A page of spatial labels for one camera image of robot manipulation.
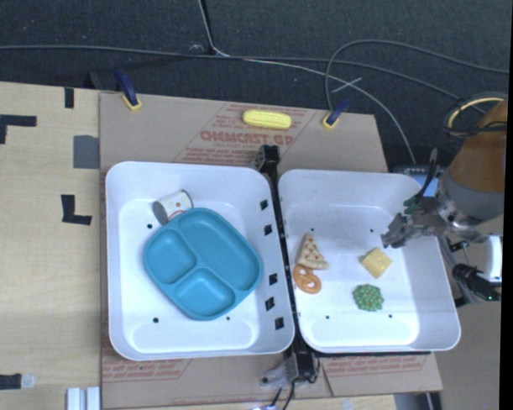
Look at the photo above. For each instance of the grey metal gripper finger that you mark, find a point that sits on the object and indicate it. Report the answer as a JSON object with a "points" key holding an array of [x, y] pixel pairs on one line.
{"points": [[402, 240], [387, 237]]}

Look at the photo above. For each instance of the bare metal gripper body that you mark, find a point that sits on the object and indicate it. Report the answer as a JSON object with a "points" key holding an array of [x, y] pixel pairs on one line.
{"points": [[432, 223]]}

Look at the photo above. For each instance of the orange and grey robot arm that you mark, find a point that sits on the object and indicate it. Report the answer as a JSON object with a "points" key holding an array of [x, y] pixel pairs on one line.
{"points": [[478, 165]]}

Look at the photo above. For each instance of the yellow cheese wedge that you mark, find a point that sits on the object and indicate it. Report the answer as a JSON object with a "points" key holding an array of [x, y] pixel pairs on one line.
{"points": [[376, 263]]}

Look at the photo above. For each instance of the toy pizza slice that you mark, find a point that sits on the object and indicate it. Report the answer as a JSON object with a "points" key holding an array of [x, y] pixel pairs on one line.
{"points": [[310, 254]]}

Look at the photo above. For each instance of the white plastic tray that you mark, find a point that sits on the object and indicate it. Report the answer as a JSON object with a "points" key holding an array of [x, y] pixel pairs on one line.
{"points": [[128, 279], [403, 331]]}

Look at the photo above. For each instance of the orange toy pretzel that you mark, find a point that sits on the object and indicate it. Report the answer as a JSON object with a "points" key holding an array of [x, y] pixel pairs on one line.
{"points": [[307, 280]]}

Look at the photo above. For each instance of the thin black rod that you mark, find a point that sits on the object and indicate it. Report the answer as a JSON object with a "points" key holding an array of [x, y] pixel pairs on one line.
{"points": [[281, 226]]}

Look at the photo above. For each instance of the yellow corn cob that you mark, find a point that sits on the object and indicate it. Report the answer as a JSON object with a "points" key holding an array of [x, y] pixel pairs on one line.
{"points": [[266, 119]]}

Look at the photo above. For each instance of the blue divided plate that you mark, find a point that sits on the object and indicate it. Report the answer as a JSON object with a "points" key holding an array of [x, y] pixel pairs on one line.
{"points": [[204, 261]]}

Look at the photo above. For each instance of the white dotted small can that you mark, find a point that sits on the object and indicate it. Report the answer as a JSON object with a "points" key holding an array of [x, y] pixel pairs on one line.
{"points": [[177, 202]]}

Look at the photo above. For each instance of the brown cardboard board red print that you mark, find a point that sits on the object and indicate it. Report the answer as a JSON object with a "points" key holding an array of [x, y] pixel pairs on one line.
{"points": [[158, 129]]}

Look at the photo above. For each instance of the black cylinder on white bracket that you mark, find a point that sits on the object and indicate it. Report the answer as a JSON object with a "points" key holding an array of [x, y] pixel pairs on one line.
{"points": [[476, 280]]}

